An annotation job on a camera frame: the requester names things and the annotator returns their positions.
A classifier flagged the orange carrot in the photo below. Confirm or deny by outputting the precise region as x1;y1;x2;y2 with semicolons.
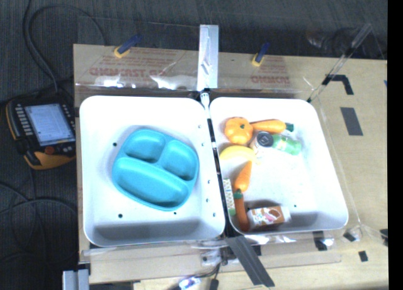
234;160;253;192
232;189;251;232
250;119;295;135

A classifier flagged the brown cardboard board red print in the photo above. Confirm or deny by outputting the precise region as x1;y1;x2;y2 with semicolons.
72;43;389;284

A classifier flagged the white plastic tray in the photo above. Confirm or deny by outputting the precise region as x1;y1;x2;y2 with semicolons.
79;95;226;248
208;96;349;236

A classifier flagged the small can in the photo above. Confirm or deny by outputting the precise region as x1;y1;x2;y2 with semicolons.
250;131;274;154

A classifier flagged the orange and white carton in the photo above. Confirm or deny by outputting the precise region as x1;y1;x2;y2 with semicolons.
246;206;292;230

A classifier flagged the orange toy pumpkin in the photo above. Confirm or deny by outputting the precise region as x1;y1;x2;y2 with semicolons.
224;116;254;145

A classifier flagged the green plastic bottle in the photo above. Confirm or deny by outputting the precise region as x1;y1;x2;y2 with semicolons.
271;134;302;156

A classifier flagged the white and green packet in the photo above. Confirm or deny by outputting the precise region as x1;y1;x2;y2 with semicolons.
222;177;237;216

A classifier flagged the blue divided plate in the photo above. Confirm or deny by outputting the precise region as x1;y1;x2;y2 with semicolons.
111;128;200;211

